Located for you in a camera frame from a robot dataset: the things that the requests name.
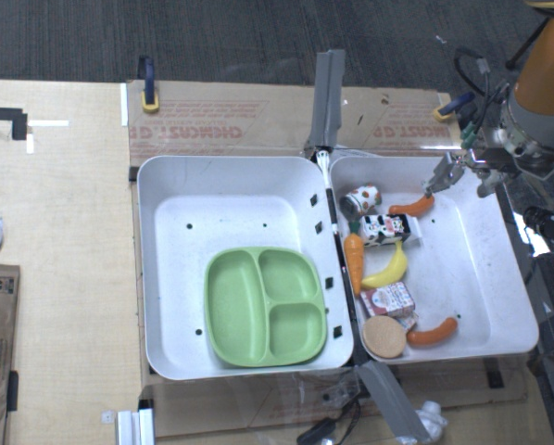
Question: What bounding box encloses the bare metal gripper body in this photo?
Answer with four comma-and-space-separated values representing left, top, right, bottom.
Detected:
464, 122, 554, 176

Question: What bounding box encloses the orange sausage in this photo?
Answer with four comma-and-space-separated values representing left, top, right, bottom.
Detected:
387, 194, 436, 218
406, 316, 460, 348

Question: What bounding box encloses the black and white cow carton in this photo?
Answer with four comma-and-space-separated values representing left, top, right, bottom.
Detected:
359, 213, 423, 249

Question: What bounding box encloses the white plastic tray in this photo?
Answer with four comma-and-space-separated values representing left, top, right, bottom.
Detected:
328, 155, 540, 366
136, 155, 356, 382

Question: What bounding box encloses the white can with orange print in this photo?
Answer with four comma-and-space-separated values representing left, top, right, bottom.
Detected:
338, 183, 384, 220

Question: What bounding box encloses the yellow banana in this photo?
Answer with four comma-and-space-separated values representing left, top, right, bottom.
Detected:
359, 239, 409, 290

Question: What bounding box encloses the orange carrot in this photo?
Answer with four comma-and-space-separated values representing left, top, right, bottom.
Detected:
343, 221, 366, 297

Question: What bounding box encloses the pink and white carton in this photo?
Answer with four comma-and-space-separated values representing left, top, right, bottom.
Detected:
359, 281, 417, 320

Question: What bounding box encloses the small pink and white packet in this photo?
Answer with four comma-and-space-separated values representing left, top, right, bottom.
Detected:
397, 311, 421, 334

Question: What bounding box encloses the round tan biscuit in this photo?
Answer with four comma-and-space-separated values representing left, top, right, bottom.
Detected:
361, 314, 408, 360

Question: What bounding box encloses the white crumpled cloth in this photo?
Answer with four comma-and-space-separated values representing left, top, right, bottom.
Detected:
414, 400, 448, 445

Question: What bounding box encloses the brown cardboard board red print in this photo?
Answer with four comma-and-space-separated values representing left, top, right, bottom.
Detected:
126, 79, 540, 438

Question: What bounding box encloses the green divided plate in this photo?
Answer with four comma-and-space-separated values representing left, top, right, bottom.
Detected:
203, 246, 329, 369

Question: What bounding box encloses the black cylinder on white bracket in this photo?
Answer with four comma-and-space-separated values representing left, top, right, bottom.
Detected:
522, 204, 554, 249

